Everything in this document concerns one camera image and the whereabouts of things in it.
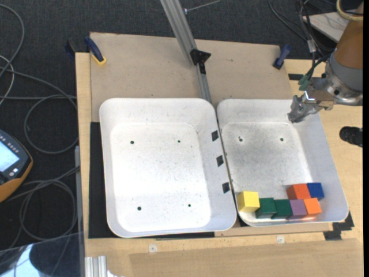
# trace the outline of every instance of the wooden block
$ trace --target wooden block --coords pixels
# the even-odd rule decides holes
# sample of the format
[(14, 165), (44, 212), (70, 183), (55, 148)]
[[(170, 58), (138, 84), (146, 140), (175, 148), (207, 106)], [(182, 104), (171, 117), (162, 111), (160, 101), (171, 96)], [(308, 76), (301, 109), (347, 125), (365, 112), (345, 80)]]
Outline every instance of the wooden block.
[(260, 198), (260, 208), (255, 211), (255, 216), (258, 219), (270, 219), (277, 213), (276, 204), (273, 198)]
[(304, 199), (303, 201), (307, 212), (305, 218), (314, 218), (322, 213), (322, 208), (317, 198)]
[(308, 182), (307, 188), (309, 189), (310, 197), (321, 200), (324, 198), (323, 187), (320, 182)]
[(291, 203), (288, 199), (276, 199), (274, 201), (277, 212), (272, 219), (286, 219), (292, 215)]
[(311, 198), (307, 184), (294, 184), (287, 189), (288, 199)]
[(237, 196), (238, 210), (241, 212), (254, 212), (260, 207), (258, 192), (243, 191)]
[(288, 219), (302, 219), (307, 215), (304, 200), (293, 199), (289, 203), (291, 204), (292, 215)]

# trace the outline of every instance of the black mat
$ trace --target black mat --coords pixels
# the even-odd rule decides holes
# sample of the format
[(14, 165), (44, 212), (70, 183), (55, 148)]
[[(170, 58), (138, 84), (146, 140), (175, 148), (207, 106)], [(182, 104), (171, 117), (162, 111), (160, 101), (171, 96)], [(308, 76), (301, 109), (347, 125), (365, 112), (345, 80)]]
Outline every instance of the black mat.
[[(91, 123), (89, 180), (89, 238), (117, 237), (109, 228), (106, 216), (103, 149), (101, 147), (100, 123)], [(213, 232), (160, 235), (142, 238), (209, 238)]]

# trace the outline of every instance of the metal rod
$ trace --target metal rod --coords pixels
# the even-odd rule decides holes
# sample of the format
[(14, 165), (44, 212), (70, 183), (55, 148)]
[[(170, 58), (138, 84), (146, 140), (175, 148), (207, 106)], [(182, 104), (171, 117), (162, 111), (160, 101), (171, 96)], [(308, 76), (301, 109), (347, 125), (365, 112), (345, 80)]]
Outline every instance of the metal rod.
[(184, 13), (187, 14), (188, 12), (190, 12), (192, 10), (199, 9), (199, 8), (202, 8), (202, 7), (205, 7), (205, 6), (209, 6), (209, 5), (218, 3), (218, 2), (220, 2), (220, 0), (209, 2), (209, 3), (203, 4), (203, 5), (199, 5), (199, 6), (196, 6), (196, 7), (193, 7), (193, 8), (189, 8), (189, 9), (185, 8), (184, 9)]
[[(192, 50), (197, 49), (197, 46), (179, 0), (160, 0), (160, 2), (185, 57), (190, 65), (193, 66), (194, 63), (190, 53)], [(201, 73), (199, 64), (196, 65), (196, 70), (201, 98), (211, 103), (212, 99), (210, 97), (210, 90), (206, 74)]]

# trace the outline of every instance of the green block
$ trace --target green block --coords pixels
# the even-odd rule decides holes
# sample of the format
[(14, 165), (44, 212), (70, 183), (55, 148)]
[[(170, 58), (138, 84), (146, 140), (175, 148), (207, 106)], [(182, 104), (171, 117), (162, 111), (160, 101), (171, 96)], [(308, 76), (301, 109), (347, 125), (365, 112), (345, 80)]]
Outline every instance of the green block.
[(258, 219), (270, 219), (277, 212), (273, 198), (260, 198), (260, 208), (255, 211)]
[(292, 215), (291, 203), (288, 199), (277, 199), (274, 201), (277, 213), (272, 216), (272, 219), (286, 219)]

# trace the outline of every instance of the device screen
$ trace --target device screen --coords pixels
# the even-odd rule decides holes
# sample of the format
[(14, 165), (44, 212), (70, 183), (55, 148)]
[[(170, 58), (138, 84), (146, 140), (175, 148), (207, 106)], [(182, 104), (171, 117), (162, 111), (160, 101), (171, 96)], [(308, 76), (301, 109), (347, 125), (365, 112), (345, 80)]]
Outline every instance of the device screen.
[(5, 171), (18, 160), (19, 157), (0, 142), (0, 171)]

